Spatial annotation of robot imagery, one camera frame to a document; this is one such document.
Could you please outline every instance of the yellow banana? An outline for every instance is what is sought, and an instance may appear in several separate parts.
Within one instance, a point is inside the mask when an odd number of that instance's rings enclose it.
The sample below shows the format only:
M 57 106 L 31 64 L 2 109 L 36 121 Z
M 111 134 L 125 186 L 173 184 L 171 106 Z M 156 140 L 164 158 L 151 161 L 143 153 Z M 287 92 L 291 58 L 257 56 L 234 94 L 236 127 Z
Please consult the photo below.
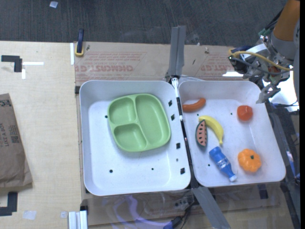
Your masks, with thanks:
M 208 116 L 208 115 L 202 115 L 199 117 L 199 122 L 205 120 L 205 123 L 207 126 L 211 127 L 213 131 L 215 132 L 219 144 L 223 144 L 223 136 L 224 136 L 224 129 L 223 127 L 219 124 L 217 120 L 215 120 L 213 117 Z

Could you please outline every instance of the bottle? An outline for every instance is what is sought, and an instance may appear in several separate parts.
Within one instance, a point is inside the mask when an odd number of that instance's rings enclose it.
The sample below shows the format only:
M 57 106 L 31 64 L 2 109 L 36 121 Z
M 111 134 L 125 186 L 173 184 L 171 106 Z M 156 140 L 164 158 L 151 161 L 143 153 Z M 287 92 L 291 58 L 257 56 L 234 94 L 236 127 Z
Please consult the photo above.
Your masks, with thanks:
M 210 157 L 217 164 L 218 168 L 224 172 L 231 182 L 237 179 L 237 176 L 233 173 L 231 163 L 228 158 L 222 153 L 220 147 L 213 148 L 210 152 Z

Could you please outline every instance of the brown sausage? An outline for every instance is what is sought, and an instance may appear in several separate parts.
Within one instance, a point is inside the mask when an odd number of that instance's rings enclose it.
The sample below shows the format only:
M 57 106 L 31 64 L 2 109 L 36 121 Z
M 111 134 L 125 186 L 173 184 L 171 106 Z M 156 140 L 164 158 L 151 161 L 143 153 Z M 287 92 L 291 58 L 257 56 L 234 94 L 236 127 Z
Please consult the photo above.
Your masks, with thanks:
M 199 99 L 198 102 L 194 103 L 194 104 L 183 104 L 182 105 L 182 110 L 184 112 L 193 112 L 193 111 L 196 111 L 200 108 L 202 108 L 204 105 L 205 105 L 205 98 L 201 98 Z

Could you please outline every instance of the black carpet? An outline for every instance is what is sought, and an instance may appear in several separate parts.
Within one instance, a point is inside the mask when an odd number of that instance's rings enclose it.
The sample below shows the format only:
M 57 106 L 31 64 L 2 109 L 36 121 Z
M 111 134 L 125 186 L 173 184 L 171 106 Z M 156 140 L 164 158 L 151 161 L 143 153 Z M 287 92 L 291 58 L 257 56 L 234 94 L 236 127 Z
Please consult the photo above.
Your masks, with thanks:
M 50 2 L 56 1 L 56 8 Z M 170 44 L 185 25 L 185 44 L 253 45 L 287 0 L 0 0 L 0 40 Z

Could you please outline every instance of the orange vegetable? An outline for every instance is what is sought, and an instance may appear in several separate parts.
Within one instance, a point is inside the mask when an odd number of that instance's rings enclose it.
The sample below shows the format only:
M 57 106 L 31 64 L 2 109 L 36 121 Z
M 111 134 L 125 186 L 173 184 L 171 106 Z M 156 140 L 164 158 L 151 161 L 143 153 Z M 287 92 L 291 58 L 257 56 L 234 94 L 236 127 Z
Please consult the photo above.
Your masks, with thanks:
M 247 121 L 253 116 L 253 109 L 248 105 L 241 105 L 237 108 L 237 116 L 239 119 Z
M 256 172 L 259 167 L 262 166 L 260 156 L 252 149 L 244 149 L 239 152 L 238 156 L 239 165 L 245 170 L 250 172 Z
M 194 104 L 183 104 L 182 105 L 182 110 L 184 112 L 193 112 L 196 111 L 200 108 L 202 108 L 205 105 L 205 98 L 201 98 L 198 100 L 198 102 L 194 103 Z

